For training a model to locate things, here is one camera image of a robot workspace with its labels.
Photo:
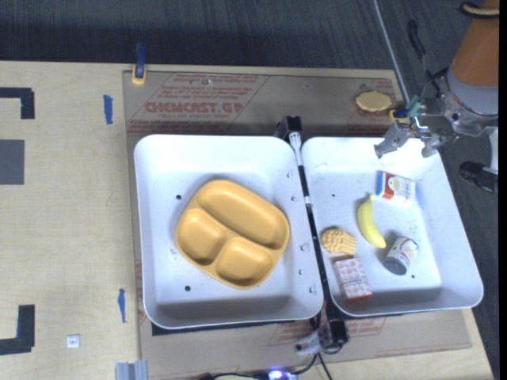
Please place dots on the white and orange can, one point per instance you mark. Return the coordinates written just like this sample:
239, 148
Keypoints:
402, 253

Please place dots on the orange divided plate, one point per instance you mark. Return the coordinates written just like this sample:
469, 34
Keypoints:
231, 234

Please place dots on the orange patterned packet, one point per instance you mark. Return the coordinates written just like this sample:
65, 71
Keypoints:
352, 279

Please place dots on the yellow waffle biscuit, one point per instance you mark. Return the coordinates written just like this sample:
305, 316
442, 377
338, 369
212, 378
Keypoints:
336, 242

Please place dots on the white and orange carton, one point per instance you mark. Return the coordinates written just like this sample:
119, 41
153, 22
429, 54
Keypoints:
398, 186

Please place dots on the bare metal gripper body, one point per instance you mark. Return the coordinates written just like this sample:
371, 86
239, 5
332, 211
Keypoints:
447, 121

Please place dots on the brown cardboard board red print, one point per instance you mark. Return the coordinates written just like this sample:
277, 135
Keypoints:
245, 105

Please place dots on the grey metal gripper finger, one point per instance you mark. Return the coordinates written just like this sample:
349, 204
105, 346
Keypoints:
390, 139
431, 145

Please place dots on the yellow round biscuit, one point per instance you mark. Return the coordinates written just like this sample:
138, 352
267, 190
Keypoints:
372, 101

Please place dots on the black cylinder on white bracket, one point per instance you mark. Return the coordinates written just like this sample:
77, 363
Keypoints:
481, 174

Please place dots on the yellow banana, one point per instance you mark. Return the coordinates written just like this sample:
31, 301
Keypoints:
368, 224

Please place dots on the thin black and white rod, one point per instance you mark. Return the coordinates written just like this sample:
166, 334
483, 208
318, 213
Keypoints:
305, 188

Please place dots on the white plastic tray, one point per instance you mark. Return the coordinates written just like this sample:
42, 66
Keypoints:
166, 164
431, 259

